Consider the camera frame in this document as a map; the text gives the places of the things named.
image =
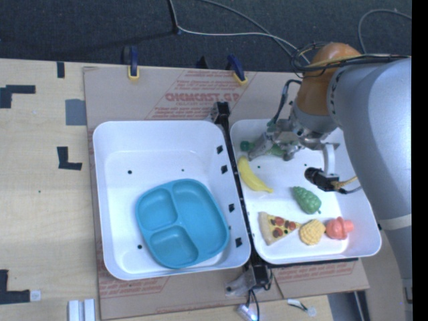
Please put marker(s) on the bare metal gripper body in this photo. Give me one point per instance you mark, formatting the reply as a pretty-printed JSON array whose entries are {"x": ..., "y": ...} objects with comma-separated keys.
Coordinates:
[{"x": 289, "y": 135}]

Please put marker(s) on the thin black rod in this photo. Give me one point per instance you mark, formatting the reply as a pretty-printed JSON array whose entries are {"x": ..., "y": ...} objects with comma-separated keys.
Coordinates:
[{"x": 242, "y": 199}]

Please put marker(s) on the black cylinder on white bracket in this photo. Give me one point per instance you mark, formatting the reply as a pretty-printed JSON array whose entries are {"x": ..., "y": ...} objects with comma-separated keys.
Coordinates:
[{"x": 322, "y": 179}]

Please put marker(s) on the green grapes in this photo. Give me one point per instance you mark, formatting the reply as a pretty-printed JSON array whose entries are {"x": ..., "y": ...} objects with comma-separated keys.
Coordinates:
[{"x": 307, "y": 201}]

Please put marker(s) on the white plastic tray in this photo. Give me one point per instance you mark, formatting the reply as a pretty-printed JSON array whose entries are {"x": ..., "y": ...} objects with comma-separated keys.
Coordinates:
[
  {"x": 287, "y": 179},
  {"x": 160, "y": 149}
]

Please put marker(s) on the brown cardboard board red print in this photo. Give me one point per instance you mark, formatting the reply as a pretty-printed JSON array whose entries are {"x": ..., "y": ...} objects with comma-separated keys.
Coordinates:
[{"x": 187, "y": 89}]

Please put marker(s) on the blue divided plate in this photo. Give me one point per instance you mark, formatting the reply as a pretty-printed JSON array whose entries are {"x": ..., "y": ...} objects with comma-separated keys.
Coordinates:
[{"x": 182, "y": 224}]

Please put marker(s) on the yellow corn piece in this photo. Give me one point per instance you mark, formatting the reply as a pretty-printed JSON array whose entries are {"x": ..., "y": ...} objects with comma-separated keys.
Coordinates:
[{"x": 312, "y": 232}]

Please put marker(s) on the pizza slice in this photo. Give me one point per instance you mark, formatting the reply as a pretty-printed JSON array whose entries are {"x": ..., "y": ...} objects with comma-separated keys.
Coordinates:
[{"x": 274, "y": 227}]

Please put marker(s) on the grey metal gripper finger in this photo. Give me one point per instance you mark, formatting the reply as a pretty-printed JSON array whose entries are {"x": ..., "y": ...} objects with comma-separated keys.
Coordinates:
[
  {"x": 290, "y": 153},
  {"x": 262, "y": 147}
]

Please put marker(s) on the orange toy food piece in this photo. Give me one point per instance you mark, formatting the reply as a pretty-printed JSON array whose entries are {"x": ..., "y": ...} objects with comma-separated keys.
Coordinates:
[{"x": 337, "y": 228}]

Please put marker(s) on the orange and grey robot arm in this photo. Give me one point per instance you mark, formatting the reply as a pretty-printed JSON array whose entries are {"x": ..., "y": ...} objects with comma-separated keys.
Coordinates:
[{"x": 374, "y": 129}]

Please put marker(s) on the yellow banana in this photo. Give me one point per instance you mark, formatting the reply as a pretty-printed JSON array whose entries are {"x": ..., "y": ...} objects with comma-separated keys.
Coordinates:
[{"x": 251, "y": 178}]

